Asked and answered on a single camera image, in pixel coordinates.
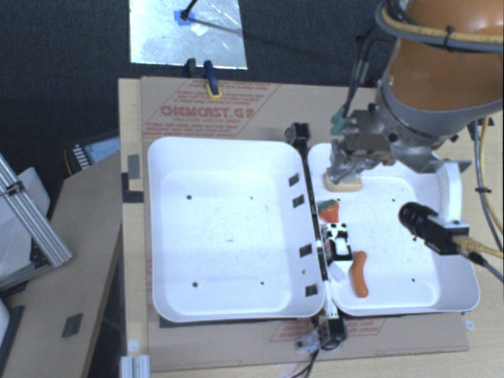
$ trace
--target blue tape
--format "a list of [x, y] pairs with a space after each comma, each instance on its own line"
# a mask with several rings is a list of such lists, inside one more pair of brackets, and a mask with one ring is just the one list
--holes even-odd
[[176, 23], [177, 23], [178, 25], [182, 26], [182, 27], [186, 27], [186, 26], [188, 26], [188, 25], [191, 25], [191, 22], [190, 22], [189, 20], [195, 20], [195, 19], [196, 19], [195, 14], [194, 14], [192, 11], [190, 11], [190, 12], [189, 12], [189, 18], [187, 19], [187, 21], [184, 21], [184, 20], [182, 20], [182, 19], [180, 18], [180, 14], [181, 14], [182, 12], [183, 12], [183, 10], [182, 10], [182, 9], [178, 9], [178, 10], [175, 10], [175, 11], [173, 12], [173, 16], [174, 16], [174, 18], [175, 18]]

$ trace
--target silver metal sheet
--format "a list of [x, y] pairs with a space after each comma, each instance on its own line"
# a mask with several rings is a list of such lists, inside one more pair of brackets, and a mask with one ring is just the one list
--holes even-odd
[[191, 0], [129, 0], [133, 63], [246, 69], [238, 0], [199, 0], [190, 21], [176, 19]]

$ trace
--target yellow cable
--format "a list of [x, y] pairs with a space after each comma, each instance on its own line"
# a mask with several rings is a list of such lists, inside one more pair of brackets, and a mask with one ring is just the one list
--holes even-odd
[[[480, 167], [481, 167], [481, 183], [485, 187], [485, 156], [484, 156], [484, 142], [485, 135], [487, 134], [487, 125], [488, 125], [488, 117], [484, 118], [483, 127], [481, 128], [481, 137], [480, 137]], [[497, 213], [493, 205], [490, 202], [490, 198], [488, 193], [484, 193], [485, 200], [487, 201], [488, 212], [490, 213], [491, 219], [494, 221], [495, 226], [502, 234], [502, 222], [498, 219]]]
[[466, 34], [464, 32], [456, 32], [456, 31], [448, 35], [447, 31], [441, 29], [421, 27], [419, 25], [412, 25], [412, 24], [404, 24], [401, 21], [394, 20], [394, 18], [392, 18], [388, 14], [385, 7], [383, 7], [381, 10], [381, 17], [384, 23], [389, 27], [396, 29], [398, 31], [408, 32], [409, 34], [431, 36], [443, 39], [449, 36], [450, 39], [457, 40], [460, 42], [484, 43], [486, 45], [502, 45], [504, 43], [504, 38], [497, 35]]
[[486, 254], [496, 256], [497, 258], [504, 259], [504, 253], [500, 250], [485, 246], [468, 236], [456, 235], [452, 240], [460, 247], [460, 250], [467, 250], [468, 252], [484, 252]]

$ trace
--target black floor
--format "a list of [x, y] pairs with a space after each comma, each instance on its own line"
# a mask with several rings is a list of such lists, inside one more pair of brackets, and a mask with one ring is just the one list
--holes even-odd
[[[380, 1], [239, 0], [249, 69], [217, 74], [346, 85], [354, 37]], [[34, 166], [52, 198], [68, 176], [65, 145], [117, 129], [119, 78], [181, 74], [131, 64], [128, 27], [128, 0], [0, 0], [0, 153], [16, 172]], [[372, 52], [369, 83], [388, 54], [381, 45]], [[104, 323], [103, 354], [117, 348], [114, 323]], [[96, 361], [103, 370], [112, 353]]]

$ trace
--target white tray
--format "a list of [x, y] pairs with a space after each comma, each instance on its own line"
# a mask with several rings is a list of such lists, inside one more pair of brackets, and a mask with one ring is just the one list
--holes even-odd
[[416, 174], [400, 163], [379, 165], [361, 174], [362, 190], [334, 193], [324, 183], [330, 154], [330, 144], [316, 145], [309, 152], [315, 199], [339, 201], [339, 221], [346, 224], [352, 251], [364, 250], [368, 255], [366, 298], [356, 296], [350, 278], [335, 278], [338, 273], [333, 268], [337, 265], [329, 267], [336, 305], [355, 316], [474, 308], [480, 290], [472, 264], [462, 256], [436, 254], [423, 240], [413, 240], [398, 220], [398, 212], [407, 202], [419, 202], [435, 211], [447, 208], [443, 200], [459, 205], [456, 192], [446, 192], [445, 176]]
[[164, 318], [308, 317], [320, 310], [321, 272], [294, 148], [167, 137], [150, 147], [148, 169], [153, 296]]

